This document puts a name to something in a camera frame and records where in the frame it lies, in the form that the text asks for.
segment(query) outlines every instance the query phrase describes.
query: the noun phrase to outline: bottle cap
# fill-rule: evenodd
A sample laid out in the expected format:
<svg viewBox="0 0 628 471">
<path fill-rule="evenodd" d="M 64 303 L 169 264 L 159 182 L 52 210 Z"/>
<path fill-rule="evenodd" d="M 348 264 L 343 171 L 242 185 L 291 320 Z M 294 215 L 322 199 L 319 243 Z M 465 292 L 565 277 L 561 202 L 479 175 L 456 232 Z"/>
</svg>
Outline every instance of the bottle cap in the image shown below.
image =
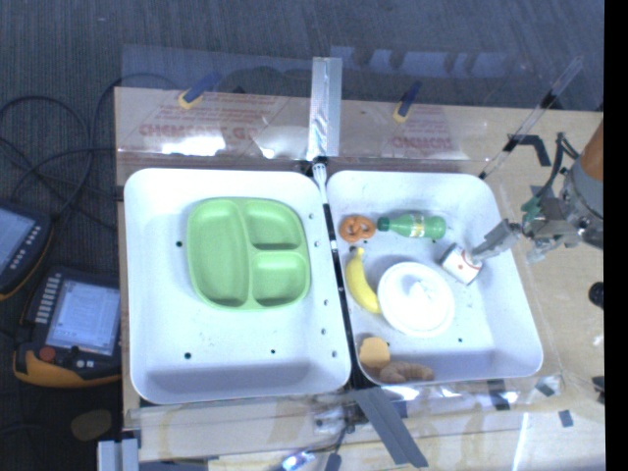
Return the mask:
<svg viewBox="0 0 628 471">
<path fill-rule="evenodd" d="M 389 218 L 383 216 L 382 218 L 380 218 L 377 221 L 377 230 L 378 231 L 386 232 L 390 228 L 391 228 L 391 220 Z"/>
<path fill-rule="evenodd" d="M 440 216 L 432 216 L 424 220 L 425 234 L 423 237 L 440 239 L 445 236 L 447 225 L 445 219 Z"/>
</svg>

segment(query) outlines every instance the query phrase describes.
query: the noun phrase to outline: green bottle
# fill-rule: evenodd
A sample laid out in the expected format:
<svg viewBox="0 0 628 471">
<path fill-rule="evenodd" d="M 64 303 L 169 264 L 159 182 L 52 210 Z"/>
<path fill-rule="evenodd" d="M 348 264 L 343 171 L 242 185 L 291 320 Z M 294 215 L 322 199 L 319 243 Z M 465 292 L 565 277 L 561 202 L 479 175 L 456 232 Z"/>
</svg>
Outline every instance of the green bottle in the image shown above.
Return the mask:
<svg viewBox="0 0 628 471">
<path fill-rule="evenodd" d="M 406 213 L 395 218 L 383 216 L 377 221 L 379 231 L 395 231 L 406 237 L 440 239 L 445 235 L 445 219 L 440 216 L 426 217 L 421 213 Z"/>
</svg>

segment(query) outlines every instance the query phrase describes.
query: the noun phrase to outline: green plate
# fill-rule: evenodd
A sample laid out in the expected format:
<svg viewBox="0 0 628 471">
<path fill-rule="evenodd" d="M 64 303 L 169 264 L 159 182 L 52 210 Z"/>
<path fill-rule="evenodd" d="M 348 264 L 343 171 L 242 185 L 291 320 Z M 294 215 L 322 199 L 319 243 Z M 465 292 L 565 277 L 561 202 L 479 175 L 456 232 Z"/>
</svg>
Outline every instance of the green plate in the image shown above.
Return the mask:
<svg viewBox="0 0 628 471">
<path fill-rule="evenodd" d="M 187 220 L 187 262 L 198 296 L 222 309 L 290 305 L 310 287 L 303 225 L 275 200 L 221 197 L 196 205 Z"/>
</svg>

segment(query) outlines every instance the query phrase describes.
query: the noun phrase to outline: gray carpet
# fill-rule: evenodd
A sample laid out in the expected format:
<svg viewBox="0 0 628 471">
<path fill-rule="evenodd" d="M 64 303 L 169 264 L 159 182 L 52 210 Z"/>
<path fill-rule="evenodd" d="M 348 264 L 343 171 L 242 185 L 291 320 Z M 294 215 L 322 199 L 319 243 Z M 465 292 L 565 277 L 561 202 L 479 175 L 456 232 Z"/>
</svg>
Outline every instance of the gray carpet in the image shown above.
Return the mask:
<svg viewBox="0 0 628 471">
<path fill-rule="evenodd" d="M 51 96 L 82 120 L 43 99 L 1 114 L 0 136 L 13 147 L 0 142 L 0 196 L 51 214 L 64 203 L 58 195 L 67 198 L 73 186 L 29 177 L 16 189 L 24 169 L 12 160 L 26 166 L 16 150 L 37 163 L 71 148 L 112 147 L 110 82 L 138 71 L 185 81 L 177 65 L 154 61 L 163 48 L 289 58 L 297 66 L 313 56 L 339 56 L 347 99 L 395 101 L 420 79 L 422 103 L 530 109 L 582 55 L 582 72 L 554 108 L 603 106 L 604 0 L 0 0 L 0 44 L 0 103 Z M 152 76 L 132 84 L 168 85 Z M 239 84 L 248 92 L 276 87 L 307 95 L 298 76 L 269 83 L 242 75 Z M 77 209 L 64 212 L 67 224 L 49 263 L 117 273 L 114 168 L 112 152 L 94 154 L 88 188 Z M 77 182 L 85 155 L 42 169 Z M 18 389 L 11 335 L 31 289 L 0 302 L 0 469 L 95 470 L 96 441 L 74 438 L 70 422 L 104 408 L 114 426 L 101 438 L 118 438 L 119 385 Z"/>
</svg>

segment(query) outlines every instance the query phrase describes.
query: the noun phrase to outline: yellow banana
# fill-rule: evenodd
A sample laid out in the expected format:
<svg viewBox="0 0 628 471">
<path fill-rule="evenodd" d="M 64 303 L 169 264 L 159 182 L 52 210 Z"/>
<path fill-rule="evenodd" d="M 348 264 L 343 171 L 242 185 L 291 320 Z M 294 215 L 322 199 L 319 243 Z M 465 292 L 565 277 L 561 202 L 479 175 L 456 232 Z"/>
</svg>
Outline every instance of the yellow banana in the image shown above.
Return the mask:
<svg viewBox="0 0 628 471">
<path fill-rule="evenodd" d="M 346 285 L 349 288 L 351 296 L 353 296 L 357 303 L 370 312 L 380 314 L 382 312 L 380 301 L 378 300 L 377 294 L 375 294 L 369 286 L 366 281 L 366 276 L 364 275 L 364 265 L 362 264 L 363 254 L 364 248 L 356 248 L 355 254 L 346 264 Z"/>
</svg>

